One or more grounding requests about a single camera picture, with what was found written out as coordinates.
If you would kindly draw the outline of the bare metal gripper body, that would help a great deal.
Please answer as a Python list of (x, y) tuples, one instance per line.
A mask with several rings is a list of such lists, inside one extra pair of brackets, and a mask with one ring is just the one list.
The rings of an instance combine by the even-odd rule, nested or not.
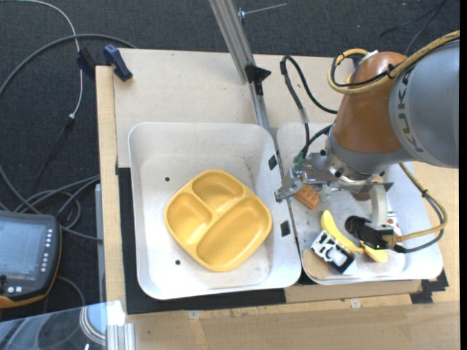
[(297, 159), (290, 175), (302, 184), (311, 185), (316, 191), (327, 186), (355, 194), (366, 194), (376, 186), (382, 186), (384, 191), (393, 186), (392, 182), (375, 182), (373, 174), (362, 174), (351, 169), (331, 150), (312, 152), (302, 160)]

